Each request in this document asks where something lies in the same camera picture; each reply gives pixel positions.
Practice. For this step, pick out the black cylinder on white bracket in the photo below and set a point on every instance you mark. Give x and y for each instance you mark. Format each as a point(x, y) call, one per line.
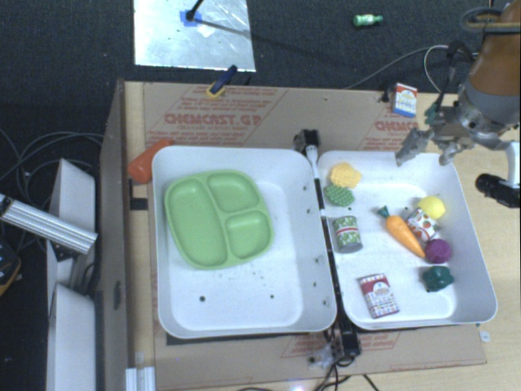
point(501, 177)

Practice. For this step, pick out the purple round toy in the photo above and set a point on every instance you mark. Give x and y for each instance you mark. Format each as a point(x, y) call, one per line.
point(438, 251)

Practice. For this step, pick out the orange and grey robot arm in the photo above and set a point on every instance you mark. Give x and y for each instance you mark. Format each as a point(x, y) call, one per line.
point(496, 71)

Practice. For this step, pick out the yellow corn piece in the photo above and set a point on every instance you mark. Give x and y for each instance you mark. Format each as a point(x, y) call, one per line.
point(346, 175)

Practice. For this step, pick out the blue and white carton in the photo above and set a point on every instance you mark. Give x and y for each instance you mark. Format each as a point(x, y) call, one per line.
point(404, 99)

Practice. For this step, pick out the dark green broccoli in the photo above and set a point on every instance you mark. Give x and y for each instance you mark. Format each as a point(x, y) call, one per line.
point(437, 278)

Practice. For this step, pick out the white plastic tray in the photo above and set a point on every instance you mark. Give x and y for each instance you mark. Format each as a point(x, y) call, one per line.
point(244, 300)
point(407, 283)

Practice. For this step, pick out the orange carrot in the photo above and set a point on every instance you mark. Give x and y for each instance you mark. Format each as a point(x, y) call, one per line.
point(403, 231)

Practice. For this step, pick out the red and white carton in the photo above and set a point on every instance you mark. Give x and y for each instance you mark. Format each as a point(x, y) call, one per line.
point(379, 296)

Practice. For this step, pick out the thin black and white rod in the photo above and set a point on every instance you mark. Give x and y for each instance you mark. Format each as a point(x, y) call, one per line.
point(321, 202)

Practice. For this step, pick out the orange red toy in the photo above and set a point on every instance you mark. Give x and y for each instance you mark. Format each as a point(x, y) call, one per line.
point(145, 161)

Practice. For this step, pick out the green dotted round toy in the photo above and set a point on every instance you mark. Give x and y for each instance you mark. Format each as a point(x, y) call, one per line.
point(338, 195)

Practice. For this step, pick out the green and red can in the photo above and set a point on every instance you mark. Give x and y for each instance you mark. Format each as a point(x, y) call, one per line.
point(347, 234)

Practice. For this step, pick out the brown cardboard board red print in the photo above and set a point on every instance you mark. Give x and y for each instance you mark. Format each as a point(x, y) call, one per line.
point(244, 116)

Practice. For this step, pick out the white can with red print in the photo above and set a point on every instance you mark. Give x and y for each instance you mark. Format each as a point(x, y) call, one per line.
point(423, 225)

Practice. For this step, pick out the green divided plate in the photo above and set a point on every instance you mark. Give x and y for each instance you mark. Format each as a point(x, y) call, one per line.
point(217, 219)

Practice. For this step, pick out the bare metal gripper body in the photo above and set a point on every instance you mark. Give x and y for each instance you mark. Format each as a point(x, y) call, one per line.
point(464, 129)

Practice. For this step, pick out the green bottle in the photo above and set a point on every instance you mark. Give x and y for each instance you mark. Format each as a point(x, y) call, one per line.
point(366, 20)

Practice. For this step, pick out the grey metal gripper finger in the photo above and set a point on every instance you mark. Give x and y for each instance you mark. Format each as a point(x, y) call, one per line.
point(412, 145)
point(447, 152)

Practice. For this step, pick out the yellow lemon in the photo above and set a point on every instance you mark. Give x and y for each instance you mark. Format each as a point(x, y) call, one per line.
point(432, 207)

